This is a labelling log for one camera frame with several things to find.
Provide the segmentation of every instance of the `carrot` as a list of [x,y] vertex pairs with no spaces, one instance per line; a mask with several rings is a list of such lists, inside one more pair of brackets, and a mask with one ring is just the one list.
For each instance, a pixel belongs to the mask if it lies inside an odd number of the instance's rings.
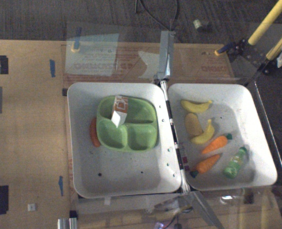
[[201,151],[201,153],[207,154],[207,153],[212,152],[216,149],[224,147],[225,145],[227,145],[228,140],[231,140],[231,139],[232,139],[231,134],[227,134],[226,136],[221,135],[221,136],[215,138],[208,146],[206,146],[205,149],[203,149]]
[[195,178],[198,173],[203,174],[208,172],[216,164],[220,157],[220,154],[216,154],[209,158],[206,158],[205,160],[202,160],[196,165],[195,170],[190,172],[190,175]]
[[99,147],[101,145],[97,137],[96,118],[93,118],[90,124],[90,138],[94,147]]

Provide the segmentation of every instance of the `yellow banana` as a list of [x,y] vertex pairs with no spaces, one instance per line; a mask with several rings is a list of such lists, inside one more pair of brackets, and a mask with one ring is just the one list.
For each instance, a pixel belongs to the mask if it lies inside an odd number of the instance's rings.
[[205,129],[205,131],[202,134],[193,137],[190,141],[194,144],[204,144],[214,136],[214,133],[215,133],[215,129],[212,125],[212,120],[209,119],[208,126]]
[[203,103],[203,104],[193,104],[190,101],[181,100],[181,106],[185,110],[187,110],[191,113],[202,113],[209,108],[211,103],[212,103],[211,100],[209,100],[209,101],[207,101],[206,103]]

